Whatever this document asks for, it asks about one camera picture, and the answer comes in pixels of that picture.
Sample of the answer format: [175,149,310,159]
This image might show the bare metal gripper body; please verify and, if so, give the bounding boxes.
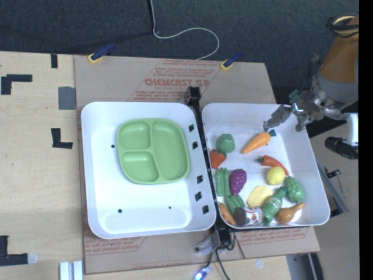
[291,79,351,121]

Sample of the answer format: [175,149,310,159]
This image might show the white plastic tray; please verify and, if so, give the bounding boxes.
[200,102,331,230]
[80,101,217,240]

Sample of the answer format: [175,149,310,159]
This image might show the thick orange carrot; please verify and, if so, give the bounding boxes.
[241,129,277,155]

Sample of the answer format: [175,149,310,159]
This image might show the thin red-orange carrot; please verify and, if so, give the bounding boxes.
[256,155,290,177]

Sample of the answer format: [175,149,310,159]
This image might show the green bell pepper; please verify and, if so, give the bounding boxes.
[216,133,236,154]

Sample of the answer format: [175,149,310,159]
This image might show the yellow lemon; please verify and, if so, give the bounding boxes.
[266,166,286,186]

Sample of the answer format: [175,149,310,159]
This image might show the green grapes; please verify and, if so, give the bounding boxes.
[284,176,307,204]

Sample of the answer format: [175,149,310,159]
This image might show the purple grapes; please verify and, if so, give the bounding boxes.
[229,169,248,197]

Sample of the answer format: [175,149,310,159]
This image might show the thin black rod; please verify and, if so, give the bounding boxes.
[191,97,225,233]

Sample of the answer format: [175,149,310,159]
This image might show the yellow potato chip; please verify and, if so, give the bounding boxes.
[247,185,274,209]

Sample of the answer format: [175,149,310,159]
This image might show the green asparagus bunch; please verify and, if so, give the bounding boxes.
[214,167,232,198]

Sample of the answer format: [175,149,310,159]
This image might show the green bottle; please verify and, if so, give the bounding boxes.
[261,186,289,225]

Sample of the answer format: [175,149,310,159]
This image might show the orange chicken drumstick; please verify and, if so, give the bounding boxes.
[275,201,307,225]

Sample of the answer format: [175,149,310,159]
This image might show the green bean bunch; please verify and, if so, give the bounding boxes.
[224,194,247,216]

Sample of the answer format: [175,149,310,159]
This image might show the white can red print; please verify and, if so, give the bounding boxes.
[244,206,265,227]

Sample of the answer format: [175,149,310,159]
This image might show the dark brown mushroom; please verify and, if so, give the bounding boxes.
[234,206,248,227]

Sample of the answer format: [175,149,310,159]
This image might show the orange bread roll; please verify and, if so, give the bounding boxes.
[218,202,237,226]

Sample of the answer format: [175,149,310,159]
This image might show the green divided plate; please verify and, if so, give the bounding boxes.
[116,117,191,186]

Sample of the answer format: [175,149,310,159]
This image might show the brown cardboard board red print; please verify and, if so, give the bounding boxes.
[73,54,321,275]

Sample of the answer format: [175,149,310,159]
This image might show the black cylinder on white bracket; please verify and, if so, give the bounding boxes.
[324,112,360,160]

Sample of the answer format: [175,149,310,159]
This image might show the black block with thin wires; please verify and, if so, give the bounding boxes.
[193,227,235,257]
[185,86,203,107]

